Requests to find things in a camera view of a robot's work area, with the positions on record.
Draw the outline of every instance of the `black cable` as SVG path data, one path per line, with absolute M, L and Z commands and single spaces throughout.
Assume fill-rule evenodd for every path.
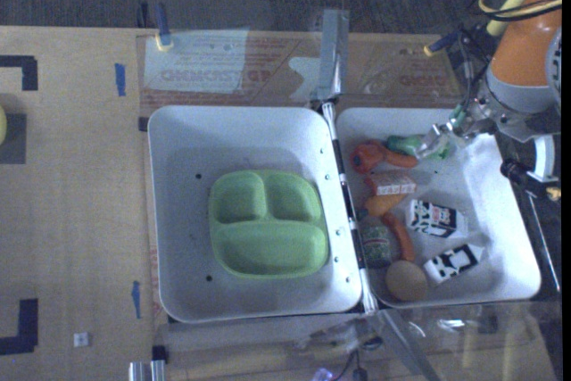
M 359 351 L 357 351 L 357 368 L 353 371 L 353 381 L 368 381 L 368 373 L 360 365 Z
M 478 56 L 479 59 L 481 61 L 484 61 L 486 63 L 486 65 L 489 64 L 490 63 L 490 56 L 488 54 L 486 54 L 484 49 L 480 46 L 480 44 L 476 40 L 474 40 L 472 35 L 466 29 L 464 29 L 464 27 L 461 25 L 459 28 L 459 32 L 460 32 L 460 34 L 463 34 L 470 41 L 471 44 L 474 44 L 474 46 L 476 47 L 476 50 L 478 51 L 478 53 L 480 53 L 480 55 Z
M 501 16 L 501 15 L 497 14 L 497 13 L 506 12 L 507 10 L 499 10 L 497 13 L 481 12 L 481 14 L 483 16 L 490 18 L 491 20 L 494 20 L 494 21 L 513 22 L 513 21 L 531 20 L 532 18 L 536 18 L 537 16 L 541 16 L 542 14 L 546 14 L 549 12 L 555 12 L 556 10 L 560 10 L 561 8 L 563 8 L 563 5 L 555 5 L 555 6 L 552 6 L 550 8 L 540 10 L 539 12 L 519 14 L 518 16 L 509 16 L 509 17 Z
M 462 54 L 463 65 L 465 66 L 465 71 L 466 71 L 465 76 L 467 80 L 466 95 L 464 97 L 464 100 L 461 102 L 461 105 L 462 105 L 462 110 L 466 111 L 468 109 L 470 100 L 472 98 L 472 91 L 474 90 L 474 87 L 476 87 L 475 83 L 484 75 L 487 69 L 487 65 L 485 65 L 482 69 L 480 69 L 478 73 L 474 73 L 474 64 L 470 59 L 468 50 L 464 46 L 464 42 L 462 41 L 463 37 L 467 37 L 468 39 L 470 39 L 471 43 L 476 44 L 476 42 L 473 41 L 470 35 L 462 27 L 459 28 L 458 48 L 460 50 L 460 53 Z
M 488 12 L 489 14 L 504 14 L 504 13 L 512 13 L 512 12 L 522 12 L 524 10 L 528 10 L 532 6 L 538 6 L 541 4 L 548 4 L 551 2 L 556 2 L 558 0 L 536 0 L 535 2 L 530 2 L 529 4 L 521 4 L 519 6 L 512 6 L 511 8 L 505 8 L 503 10 L 495 10 L 494 12 Z M 555 5 L 553 8 L 562 8 L 563 5 Z
M 339 381 L 339 379 L 341 379 L 343 377 L 343 375 L 345 374 L 345 372 L 347 371 L 347 369 L 351 365 L 351 362 L 353 362 L 353 359 L 355 358 L 355 356 L 358 354 L 359 354 L 359 350 L 353 351 L 351 353 L 351 355 L 349 356 L 349 359 L 347 359 L 347 363 L 345 363 L 345 366 L 343 367 L 343 370 L 341 370 L 341 373 L 339 373 L 339 375 L 337 375 L 336 377 L 331 378 L 331 381 Z

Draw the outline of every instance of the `cable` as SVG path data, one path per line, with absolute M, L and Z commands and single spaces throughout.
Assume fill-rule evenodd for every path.
M 347 369 L 351 365 L 351 362 L 353 362 L 353 359 L 355 359 L 355 356 L 358 354 L 359 354 L 359 350 L 353 351 L 351 353 L 351 355 L 349 356 L 349 359 L 347 359 L 347 362 L 345 363 L 343 370 L 341 370 L 341 373 L 339 373 L 339 375 L 337 375 L 336 377 L 331 378 L 331 381 L 339 381 L 339 379 L 341 379 L 343 377 L 343 375 L 345 374 L 345 372 L 347 371 Z
M 464 76 L 466 77 L 467 81 L 466 96 L 464 97 L 464 100 L 460 103 L 463 111 L 468 109 L 468 106 L 470 104 L 470 99 L 472 97 L 472 90 L 475 87 L 474 84 L 484 75 L 487 68 L 487 63 L 489 63 L 489 59 L 483 53 L 481 59 L 486 62 L 486 65 L 482 69 L 480 69 L 478 73 L 475 74 L 474 64 L 472 63 L 470 54 L 468 53 L 468 50 L 464 45 L 463 41 L 464 38 L 468 38 L 470 40 L 470 43 L 474 43 L 478 48 L 478 51 L 483 53 L 483 50 L 479 47 L 477 42 L 474 41 L 474 39 L 462 27 L 460 27 L 457 42 L 460 53 L 462 54 L 462 60 L 464 64 Z
M 563 7 L 563 0 L 538 0 L 515 8 L 500 10 L 492 8 L 487 5 L 485 1 L 486 0 L 473 0 L 468 8 L 477 2 L 481 14 L 495 21 L 503 22 L 528 20 L 541 14 L 554 12 Z
M 477 52 L 480 54 L 479 56 L 476 57 L 481 61 L 483 61 L 486 65 L 488 65 L 490 63 L 490 56 L 486 54 L 485 50 L 480 46 L 480 44 L 472 37 L 472 35 L 467 30 L 464 29 L 462 25 L 460 25 L 459 31 L 469 40 L 470 44 L 474 45 Z
M 353 371 L 353 381 L 368 381 L 368 373 L 360 365 L 359 351 L 357 351 L 357 368 Z

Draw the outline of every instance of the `green plate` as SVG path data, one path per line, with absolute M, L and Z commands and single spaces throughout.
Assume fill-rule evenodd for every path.
M 216 259 L 241 277 L 305 277 L 329 255 L 318 191 L 295 173 L 222 176 L 211 189 L 209 224 Z

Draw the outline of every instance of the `cardboard surface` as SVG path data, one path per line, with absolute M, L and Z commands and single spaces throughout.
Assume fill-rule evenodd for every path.
M 38 299 L 33 352 L 0 377 L 126 379 L 150 360 L 153 315 L 135 29 L 0 28 L 0 53 L 33 55 L 38 91 L 0 77 L 0 104 L 27 117 L 26 163 L 0 164 L 0 337 Z M 119 96 L 115 63 L 125 66 Z M 131 296 L 140 284 L 141 319 Z M 73 348 L 73 334 L 91 344 Z

